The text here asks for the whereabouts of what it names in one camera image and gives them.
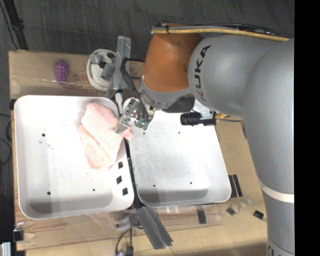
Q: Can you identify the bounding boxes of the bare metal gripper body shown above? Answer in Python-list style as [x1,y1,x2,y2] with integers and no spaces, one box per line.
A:
[120,97,166,126]

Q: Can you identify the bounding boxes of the pink cloth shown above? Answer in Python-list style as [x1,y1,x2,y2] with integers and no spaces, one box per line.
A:
[78,101,135,170]

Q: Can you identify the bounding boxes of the white plastic tray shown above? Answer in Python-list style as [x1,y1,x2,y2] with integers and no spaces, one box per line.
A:
[13,94,135,221]
[124,109,232,208]

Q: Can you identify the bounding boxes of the purple grapes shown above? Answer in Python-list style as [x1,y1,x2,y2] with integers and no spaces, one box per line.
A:
[53,59,70,86]

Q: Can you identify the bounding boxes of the brown cardboard board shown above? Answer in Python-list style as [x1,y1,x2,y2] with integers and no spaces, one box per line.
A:
[8,49,267,252]

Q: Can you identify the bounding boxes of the white rope coil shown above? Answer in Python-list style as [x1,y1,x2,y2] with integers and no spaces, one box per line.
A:
[86,48,117,91]

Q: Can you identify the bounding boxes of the black cylinder on white bracket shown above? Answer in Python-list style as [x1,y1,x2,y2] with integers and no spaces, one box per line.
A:
[179,99,218,127]

